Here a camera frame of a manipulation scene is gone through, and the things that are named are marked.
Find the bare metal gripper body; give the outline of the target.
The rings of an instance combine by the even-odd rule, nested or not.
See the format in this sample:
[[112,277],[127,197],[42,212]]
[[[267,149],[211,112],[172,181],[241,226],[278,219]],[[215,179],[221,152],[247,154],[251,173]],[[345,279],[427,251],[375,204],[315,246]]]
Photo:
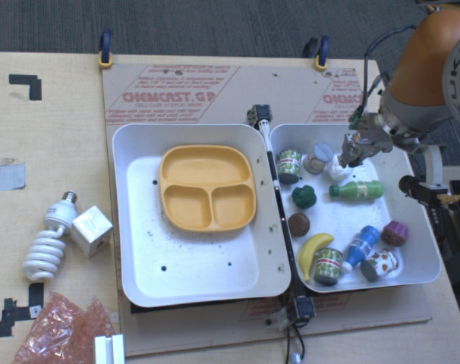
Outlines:
[[379,152],[390,152],[393,147],[413,153],[420,144],[420,134],[416,130],[411,130],[396,116],[365,113],[351,141],[353,153],[358,157],[371,157]]

